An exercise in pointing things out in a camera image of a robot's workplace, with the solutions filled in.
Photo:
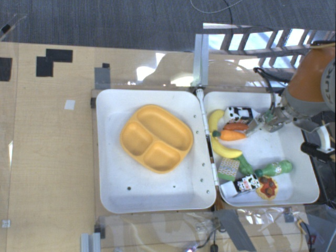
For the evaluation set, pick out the dark green cucumber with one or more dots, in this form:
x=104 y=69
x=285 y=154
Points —
x=245 y=165

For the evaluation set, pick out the green bottle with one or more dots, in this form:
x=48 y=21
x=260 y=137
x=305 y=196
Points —
x=277 y=168

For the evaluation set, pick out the yellow banana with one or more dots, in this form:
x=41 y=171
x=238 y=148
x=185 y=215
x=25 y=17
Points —
x=223 y=149

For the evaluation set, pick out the orange carrot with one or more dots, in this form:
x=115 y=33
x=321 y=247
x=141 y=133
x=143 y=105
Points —
x=232 y=135

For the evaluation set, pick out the orange-red sausage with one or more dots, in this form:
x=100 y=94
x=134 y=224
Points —
x=236 y=126

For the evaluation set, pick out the green patterned carton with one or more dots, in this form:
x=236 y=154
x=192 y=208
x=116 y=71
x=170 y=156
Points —
x=228 y=169

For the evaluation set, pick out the black and white cow-print carton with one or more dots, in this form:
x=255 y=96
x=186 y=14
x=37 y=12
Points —
x=236 y=113

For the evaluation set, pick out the pizza slice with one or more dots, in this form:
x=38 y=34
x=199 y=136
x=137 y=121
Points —
x=267 y=188

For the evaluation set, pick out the orange divided plate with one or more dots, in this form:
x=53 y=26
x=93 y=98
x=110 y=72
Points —
x=157 y=130

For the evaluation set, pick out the white plastic tray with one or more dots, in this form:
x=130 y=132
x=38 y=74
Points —
x=115 y=188
x=275 y=151

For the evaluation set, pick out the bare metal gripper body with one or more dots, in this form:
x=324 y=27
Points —
x=277 y=119

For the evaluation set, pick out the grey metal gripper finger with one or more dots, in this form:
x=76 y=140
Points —
x=252 y=133
x=254 y=124

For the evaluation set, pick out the black cylinder on white bracket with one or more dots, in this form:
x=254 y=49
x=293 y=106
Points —
x=316 y=148

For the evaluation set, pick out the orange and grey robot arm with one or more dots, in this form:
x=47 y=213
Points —
x=305 y=80

